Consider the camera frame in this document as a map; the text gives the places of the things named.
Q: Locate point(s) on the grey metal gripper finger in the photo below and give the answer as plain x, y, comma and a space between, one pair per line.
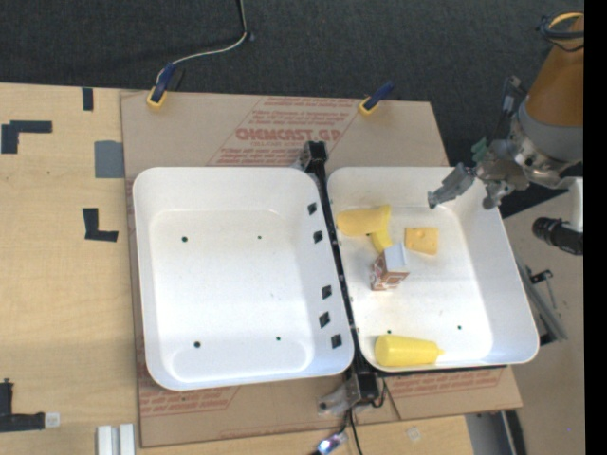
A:
495, 194
453, 185

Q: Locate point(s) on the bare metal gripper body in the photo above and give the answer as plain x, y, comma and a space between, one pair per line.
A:
505, 166

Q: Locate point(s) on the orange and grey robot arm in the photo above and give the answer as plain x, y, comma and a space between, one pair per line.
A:
555, 88

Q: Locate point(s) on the yellow cheese wedge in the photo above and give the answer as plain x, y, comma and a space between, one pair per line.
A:
423, 241

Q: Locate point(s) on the small brown carton grey top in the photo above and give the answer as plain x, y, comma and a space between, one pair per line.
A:
389, 270

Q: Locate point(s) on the white plastic tray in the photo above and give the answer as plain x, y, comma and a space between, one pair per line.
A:
227, 278
450, 296

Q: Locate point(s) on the thin black rod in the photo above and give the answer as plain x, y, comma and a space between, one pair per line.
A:
339, 259

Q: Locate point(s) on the yellow squeeze bottle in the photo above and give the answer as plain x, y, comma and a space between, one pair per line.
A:
403, 351

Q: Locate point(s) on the brown cardboard board red print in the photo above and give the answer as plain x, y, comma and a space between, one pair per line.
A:
199, 131

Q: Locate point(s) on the black cylinder on white bracket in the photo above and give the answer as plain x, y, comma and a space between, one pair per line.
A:
559, 236

